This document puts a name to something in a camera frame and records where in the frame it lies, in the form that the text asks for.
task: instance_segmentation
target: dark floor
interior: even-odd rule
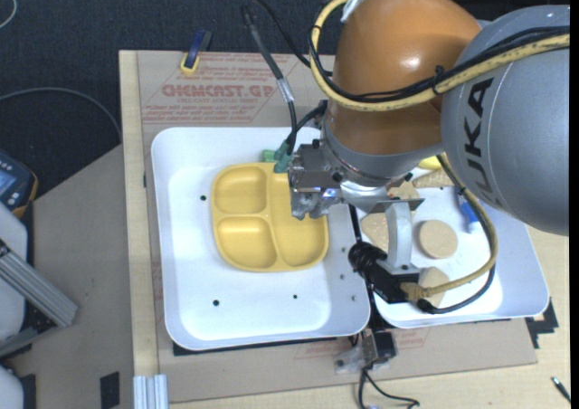
[[[119,122],[118,51],[186,50],[195,28],[214,33],[211,49],[256,52],[242,25],[243,0],[17,0],[14,19],[0,28],[0,148],[36,172],[40,194],[119,143],[107,116],[84,98],[35,93],[38,87],[80,91]],[[305,52],[305,32],[325,0],[266,0]],[[481,19],[546,0],[457,0]],[[551,0],[570,4],[570,0]],[[11,0],[0,0],[0,24]],[[265,18],[263,39],[274,52],[288,48]],[[322,52],[333,52],[337,27]]]

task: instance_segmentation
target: white tray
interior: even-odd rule
[[[489,244],[484,232],[468,233],[464,215],[456,203],[455,189],[421,188],[424,201],[413,217],[413,253],[415,266],[435,266],[451,280],[467,275],[489,258]],[[456,311],[432,315],[419,311],[408,303],[389,304],[375,295],[380,315],[399,328],[417,328],[459,322],[532,317],[542,313],[548,305],[549,293],[543,272],[528,235],[520,221],[484,205],[498,235],[498,260],[495,278],[487,292],[478,300]],[[417,243],[420,222],[439,219],[449,224],[458,237],[458,249],[446,260],[429,258]],[[441,308],[465,300],[476,293],[487,275],[455,290],[449,290]]]
[[[316,266],[293,272],[240,271],[217,251],[209,196],[226,166],[261,160],[288,128],[169,128],[151,157],[163,269],[166,328],[181,347],[206,350],[354,335],[370,304],[347,260],[355,242],[345,205],[328,217],[329,249]],[[298,144],[319,133],[303,128]]]

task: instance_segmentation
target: cardboard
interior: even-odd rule
[[[191,77],[178,68],[180,52],[142,51],[137,55],[147,183],[153,182],[151,142],[165,128],[289,124],[287,106],[259,54],[203,52]],[[295,57],[274,57],[294,91],[301,118],[325,97],[308,68]],[[322,61],[330,67],[332,57]],[[159,368],[168,377],[172,403],[357,382],[357,373],[338,374],[334,366],[335,356],[351,347],[346,338],[176,356],[164,323],[152,185],[147,185],[147,204]],[[375,372],[377,379],[536,362],[523,319],[393,329],[393,333],[398,356]]]

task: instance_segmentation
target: yellow plate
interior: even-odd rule
[[[291,215],[288,176],[273,163],[228,166],[211,190],[214,238],[222,257],[245,271],[295,271],[327,252],[326,216]]]

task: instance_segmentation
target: white wire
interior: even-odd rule
[[[12,9],[12,13],[8,16],[8,18],[6,18],[0,24],[0,29],[4,28],[7,24],[9,24],[12,21],[12,19],[14,18],[14,16],[16,15],[16,11],[18,10],[18,1],[12,0],[12,2],[14,3],[14,8]]]

